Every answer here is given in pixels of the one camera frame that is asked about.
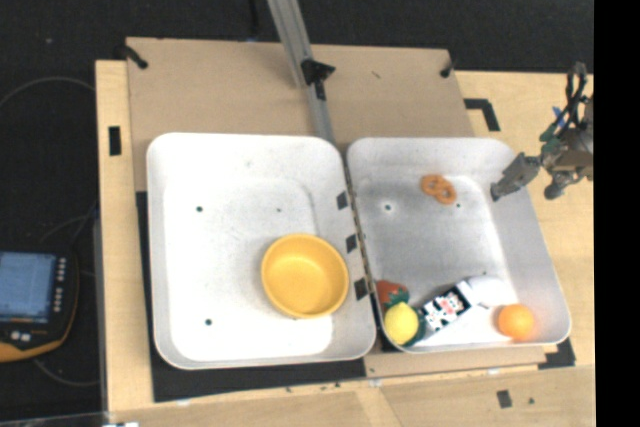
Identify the orange fruit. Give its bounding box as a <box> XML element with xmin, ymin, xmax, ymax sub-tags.
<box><xmin>496</xmin><ymin>303</ymin><xmax>537</xmax><ymax>343</ymax></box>

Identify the thin black and white rod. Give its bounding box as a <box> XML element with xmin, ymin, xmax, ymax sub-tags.
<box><xmin>342</xmin><ymin>152</ymin><xmax>378</xmax><ymax>305</ymax></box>

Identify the white plastic tray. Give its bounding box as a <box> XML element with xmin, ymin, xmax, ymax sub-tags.
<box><xmin>145</xmin><ymin>131</ymin><xmax>378</xmax><ymax>371</ymax></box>
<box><xmin>345</xmin><ymin>136</ymin><xmax>573</xmax><ymax>356</ymax></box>

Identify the red strawberry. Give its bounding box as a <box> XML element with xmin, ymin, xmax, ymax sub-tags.
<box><xmin>375</xmin><ymin>279</ymin><xmax>412</xmax><ymax>312</ymax></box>

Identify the black and white cow-print carton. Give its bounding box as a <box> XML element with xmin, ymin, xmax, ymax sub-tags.
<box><xmin>420</xmin><ymin>279</ymin><xmax>477</xmax><ymax>333</ymax></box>

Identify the brown cardboard board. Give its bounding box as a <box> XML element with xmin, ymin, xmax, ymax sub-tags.
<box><xmin>124</xmin><ymin>36</ymin><xmax>549</xmax><ymax>379</ymax></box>

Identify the yellow lemon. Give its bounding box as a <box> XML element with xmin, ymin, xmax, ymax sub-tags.
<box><xmin>383</xmin><ymin>301</ymin><xmax>421</xmax><ymax>347</ymax></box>

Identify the orange pretzel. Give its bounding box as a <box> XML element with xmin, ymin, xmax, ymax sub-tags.
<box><xmin>419</xmin><ymin>173</ymin><xmax>458</xmax><ymax>207</ymax></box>

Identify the yellow bowl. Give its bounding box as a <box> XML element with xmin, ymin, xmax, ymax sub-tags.
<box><xmin>259</xmin><ymin>232</ymin><xmax>351</xmax><ymax>321</ymax></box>

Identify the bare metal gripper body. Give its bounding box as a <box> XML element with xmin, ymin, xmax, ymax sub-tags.
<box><xmin>541</xmin><ymin>127</ymin><xmax>595</xmax><ymax>182</ymax></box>

